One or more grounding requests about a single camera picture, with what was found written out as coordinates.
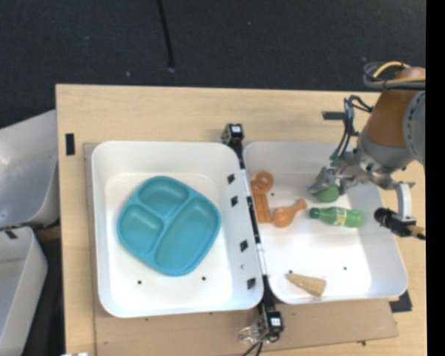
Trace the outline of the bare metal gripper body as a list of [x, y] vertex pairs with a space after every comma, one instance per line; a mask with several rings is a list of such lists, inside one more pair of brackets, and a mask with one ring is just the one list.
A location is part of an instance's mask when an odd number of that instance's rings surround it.
[[360, 180], [358, 184], [372, 182], [383, 190], [395, 188], [395, 181], [391, 177], [393, 170], [381, 165], [362, 148], [333, 154], [332, 167], [338, 182], [340, 178], [356, 177]]

